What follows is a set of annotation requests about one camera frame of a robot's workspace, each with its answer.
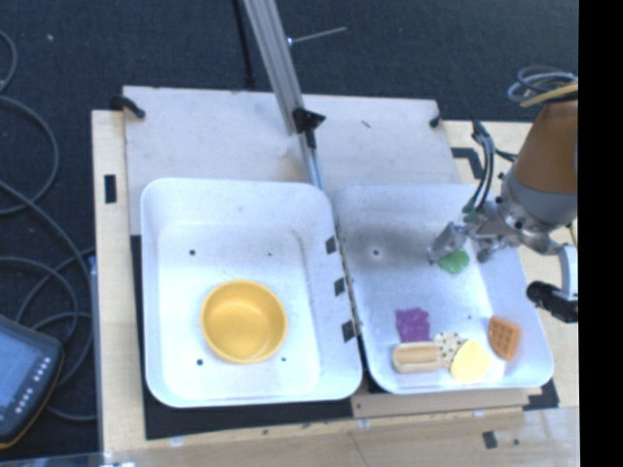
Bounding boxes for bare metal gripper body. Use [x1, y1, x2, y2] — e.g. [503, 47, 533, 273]
[460, 199, 562, 257]

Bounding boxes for green toy vegetable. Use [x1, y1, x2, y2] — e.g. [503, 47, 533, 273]
[437, 248, 471, 276]

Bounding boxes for white plastic tray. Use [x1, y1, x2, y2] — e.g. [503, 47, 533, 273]
[333, 183, 556, 396]
[139, 177, 364, 410]

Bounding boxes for orange toy waffle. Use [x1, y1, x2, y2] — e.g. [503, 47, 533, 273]
[487, 314, 522, 362]

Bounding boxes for purple toy grapes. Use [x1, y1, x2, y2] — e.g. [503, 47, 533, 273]
[394, 307, 432, 344]

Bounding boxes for spotted toy biscuit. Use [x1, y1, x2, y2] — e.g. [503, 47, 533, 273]
[432, 331, 469, 371]

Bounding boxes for pale yellow toy slice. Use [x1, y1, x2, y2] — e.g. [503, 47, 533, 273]
[449, 339, 494, 385]

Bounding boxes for tan toy bread bun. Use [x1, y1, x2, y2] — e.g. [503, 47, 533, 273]
[391, 341, 445, 376]

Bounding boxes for yellow bowl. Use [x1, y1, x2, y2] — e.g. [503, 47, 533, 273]
[200, 279, 290, 366]

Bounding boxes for pale wood board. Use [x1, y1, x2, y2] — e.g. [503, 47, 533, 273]
[121, 85, 544, 420]

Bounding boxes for black cylinder on white bracket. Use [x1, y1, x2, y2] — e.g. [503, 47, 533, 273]
[526, 242, 579, 325]

